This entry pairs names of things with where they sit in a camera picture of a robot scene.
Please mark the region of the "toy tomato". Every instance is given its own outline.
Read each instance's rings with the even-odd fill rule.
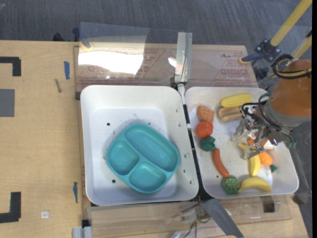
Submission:
[[[201,121],[196,126],[196,133],[202,139],[210,136],[212,132],[213,125],[208,121]]]

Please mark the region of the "plastic divided plate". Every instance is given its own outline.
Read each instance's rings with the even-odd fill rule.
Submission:
[[[143,123],[128,126],[111,143],[106,154],[109,168],[136,191],[159,191],[178,168],[177,148]]]

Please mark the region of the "blue tape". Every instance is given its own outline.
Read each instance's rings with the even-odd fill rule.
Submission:
[[[77,182],[74,182],[73,192],[74,192],[74,195],[75,195],[75,200],[76,200],[76,203],[78,203],[78,189],[77,189]]]
[[[70,79],[70,77],[69,77],[69,74],[70,74],[70,71],[69,71],[69,62],[67,62],[67,61],[64,61],[64,71],[65,71],[65,77],[66,77],[66,79]]]

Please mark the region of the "yellow pole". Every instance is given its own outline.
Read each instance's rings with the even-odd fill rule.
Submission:
[[[312,4],[313,0],[301,0],[294,11],[289,15],[287,20],[277,31],[274,37],[270,40],[272,46],[277,47],[278,44],[283,40],[285,35],[292,29],[299,18],[304,14],[308,7]]]
[[[312,35],[305,38],[300,45],[293,51],[291,56],[299,59],[303,53],[312,45]]]

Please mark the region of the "toy banana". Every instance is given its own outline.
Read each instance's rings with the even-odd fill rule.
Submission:
[[[240,189],[237,191],[238,194],[240,194],[243,190],[249,189],[249,188],[257,188],[264,191],[271,191],[272,187],[269,185],[269,183],[260,178],[260,177],[249,177],[244,179],[240,183]]]
[[[261,160],[259,155],[255,155],[250,158],[250,175],[253,177],[257,175],[257,173],[260,171],[261,168]]]
[[[248,145],[242,144],[241,142],[238,143],[238,146],[245,151],[248,148]]]

